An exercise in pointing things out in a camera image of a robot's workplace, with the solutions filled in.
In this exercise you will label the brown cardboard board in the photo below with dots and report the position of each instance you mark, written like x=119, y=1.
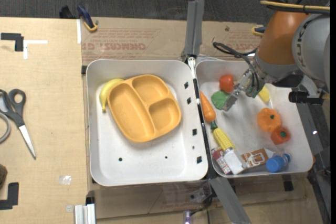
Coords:
x=118, y=42

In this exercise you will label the orange pumpkin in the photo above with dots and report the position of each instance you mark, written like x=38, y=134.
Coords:
x=267, y=119

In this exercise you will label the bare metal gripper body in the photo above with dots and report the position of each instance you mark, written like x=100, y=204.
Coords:
x=243, y=84

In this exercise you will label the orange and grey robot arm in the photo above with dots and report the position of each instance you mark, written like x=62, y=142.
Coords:
x=281, y=39

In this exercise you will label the brown and white carton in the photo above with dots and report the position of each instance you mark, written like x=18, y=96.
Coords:
x=256, y=158

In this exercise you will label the grey scissors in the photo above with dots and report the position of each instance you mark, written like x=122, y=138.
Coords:
x=18, y=118

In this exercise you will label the black cylinder on white bracket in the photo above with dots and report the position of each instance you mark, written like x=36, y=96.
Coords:
x=299, y=97

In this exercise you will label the green lettuce leaf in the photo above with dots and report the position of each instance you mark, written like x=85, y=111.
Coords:
x=219, y=99

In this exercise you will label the clear bottle with blue cap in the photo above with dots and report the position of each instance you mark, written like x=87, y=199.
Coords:
x=275, y=164

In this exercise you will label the yellow corn cob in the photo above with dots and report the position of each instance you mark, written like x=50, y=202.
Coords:
x=223, y=139

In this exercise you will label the red tomato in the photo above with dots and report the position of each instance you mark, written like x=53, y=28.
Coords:
x=226, y=82

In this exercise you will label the yellow banana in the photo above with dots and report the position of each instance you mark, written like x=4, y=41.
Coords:
x=104, y=93

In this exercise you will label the orange bell pepper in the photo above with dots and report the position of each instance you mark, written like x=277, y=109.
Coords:
x=279, y=136

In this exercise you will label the yellow lemon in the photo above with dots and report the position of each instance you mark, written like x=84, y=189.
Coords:
x=264, y=94

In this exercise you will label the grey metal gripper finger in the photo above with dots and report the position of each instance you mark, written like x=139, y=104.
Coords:
x=227, y=104
x=234, y=101

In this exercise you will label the white plastic tray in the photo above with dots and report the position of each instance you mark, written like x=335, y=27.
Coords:
x=147, y=162
x=246, y=128

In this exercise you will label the orange divided plate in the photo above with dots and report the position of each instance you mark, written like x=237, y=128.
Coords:
x=136, y=115

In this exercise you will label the red can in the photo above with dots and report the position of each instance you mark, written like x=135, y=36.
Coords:
x=220, y=161

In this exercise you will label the orange carrot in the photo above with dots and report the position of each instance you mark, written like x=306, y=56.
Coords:
x=207, y=108

